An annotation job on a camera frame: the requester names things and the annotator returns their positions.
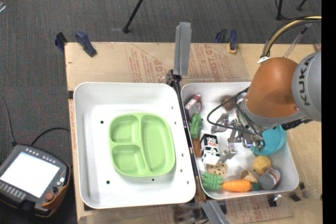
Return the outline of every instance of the green divided plate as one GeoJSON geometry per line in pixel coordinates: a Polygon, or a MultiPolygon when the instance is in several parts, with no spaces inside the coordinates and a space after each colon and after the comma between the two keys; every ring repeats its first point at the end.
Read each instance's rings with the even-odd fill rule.
{"type": "Polygon", "coordinates": [[[175,164],[175,148],[170,127],[151,113],[131,113],[110,123],[109,143],[112,163],[122,175],[159,176],[175,164]]]}

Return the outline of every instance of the gray carpet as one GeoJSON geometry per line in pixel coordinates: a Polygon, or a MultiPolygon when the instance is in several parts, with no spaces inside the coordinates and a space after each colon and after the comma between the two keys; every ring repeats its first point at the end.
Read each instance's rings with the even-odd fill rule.
{"type": "MultiPolygon", "coordinates": [[[[285,18],[321,15],[322,0],[283,0],[285,18]]],[[[15,139],[30,143],[44,130],[69,128],[64,54],[55,46],[62,32],[68,41],[83,30],[91,41],[175,42],[176,26],[189,22],[192,42],[214,42],[225,28],[237,31],[238,43],[265,43],[285,20],[277,20],[279,0],[144,0],[125,34],[138,0],[0,0],[0,97],[8,107],[15,139]]],[[[302,28],[279,37],[292,43],[302,28]]],[[[321,43],[321,23],[312,24],[302,44],[321,43]]],[[[47,133],[36,143],[72,163],[66,131],[47,133]]],[[[11,137],[0,103],[0,158],[11,151],[11,137]]],[[[50,219],[30,217],[0,204],[0,223],[76,223],[74,191],[50,219]]]]}

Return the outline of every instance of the yellow cable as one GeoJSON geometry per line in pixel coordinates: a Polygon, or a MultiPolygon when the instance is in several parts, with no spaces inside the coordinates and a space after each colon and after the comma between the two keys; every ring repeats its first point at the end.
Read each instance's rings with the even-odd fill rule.
{"type": "Polygon", "coordinates": [[[303,17],[303,18],[300,18],[300,19],[297,19],[297,20],[292,20],[292,21],[289,21],[287,23],[285,23],[284,25],[282,25],[280,27],[280,29],[278,29],[273,35],[272,37],[270,38],[269,41],[267,41],[267,43],[265,44],[264,46],[264,49],[263,49],[263,53],[262,53],[262,57],[263,56],[266,56],[270,50],[270,47],[272,46],[272,44],[274,43],[274,41],[287,29],[289,29],[290,27],[296,25],[296,24],[299,24],[299,23],[302,23],[306,20],[322,20],[322,16],[308,16],[308,17],[303,17]]]}

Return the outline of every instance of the pink package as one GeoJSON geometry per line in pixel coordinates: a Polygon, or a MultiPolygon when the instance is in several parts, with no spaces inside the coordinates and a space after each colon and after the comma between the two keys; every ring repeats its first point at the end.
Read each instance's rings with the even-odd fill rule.
{"type": "Polygon", "coordinates": [[[197,93],[194,97],[185,105],[185,117],[188,121],[191,121],[194,114],[198,114],[203,109],[202,96],[197,93]]]}

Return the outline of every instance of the tin can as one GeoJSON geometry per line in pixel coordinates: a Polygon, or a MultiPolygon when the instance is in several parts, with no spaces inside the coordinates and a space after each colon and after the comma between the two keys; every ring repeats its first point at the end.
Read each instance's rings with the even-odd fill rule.
{"type": "Polygon", "coordinates": [[[261,176],[259,177],[259,184],[265,190],[273,189],[281,179],[281,174],[278,170],[273,167],[268,168],[261,176]]]}

